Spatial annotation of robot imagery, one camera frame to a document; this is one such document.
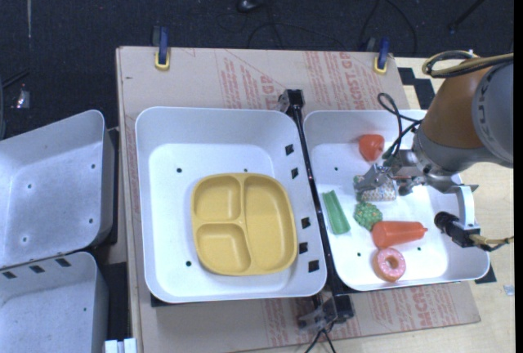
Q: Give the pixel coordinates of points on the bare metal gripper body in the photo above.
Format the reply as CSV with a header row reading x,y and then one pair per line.
x,y
408,165

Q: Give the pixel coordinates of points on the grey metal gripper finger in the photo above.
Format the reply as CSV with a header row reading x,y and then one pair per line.
x,y
378,175
410,186

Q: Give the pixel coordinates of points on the pale patterned toy packet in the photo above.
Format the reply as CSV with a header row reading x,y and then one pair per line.
x,y
382,194

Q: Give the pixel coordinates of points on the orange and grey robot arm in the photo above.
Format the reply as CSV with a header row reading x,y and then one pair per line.
x,y
457,114

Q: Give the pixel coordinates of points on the red toy pepper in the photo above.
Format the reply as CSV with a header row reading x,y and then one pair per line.
x,y
371,147

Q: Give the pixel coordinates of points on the orange toy carrot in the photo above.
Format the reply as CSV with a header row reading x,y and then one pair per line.
x,y
396,233

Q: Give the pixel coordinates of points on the green toy celery stick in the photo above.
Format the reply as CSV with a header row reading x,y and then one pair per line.
x,y
336,214

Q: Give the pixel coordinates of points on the thin black rod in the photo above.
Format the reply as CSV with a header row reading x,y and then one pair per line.
x,y
316,200

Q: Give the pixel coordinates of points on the white plastic tray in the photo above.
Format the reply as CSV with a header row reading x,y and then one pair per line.
x,y
408,269
171,220

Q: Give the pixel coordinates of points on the pink toy doughnut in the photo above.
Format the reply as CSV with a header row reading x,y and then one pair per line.
x,y
382,267

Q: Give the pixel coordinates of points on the yellow divided plate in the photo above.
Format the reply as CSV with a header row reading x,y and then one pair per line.
x,y
245,224

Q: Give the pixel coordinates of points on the brown cardboard board red print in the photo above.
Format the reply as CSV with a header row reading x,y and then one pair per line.
x,y
204,77

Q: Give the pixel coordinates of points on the black cylinder on white bracket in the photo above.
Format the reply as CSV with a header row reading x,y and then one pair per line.
x,y
463,220

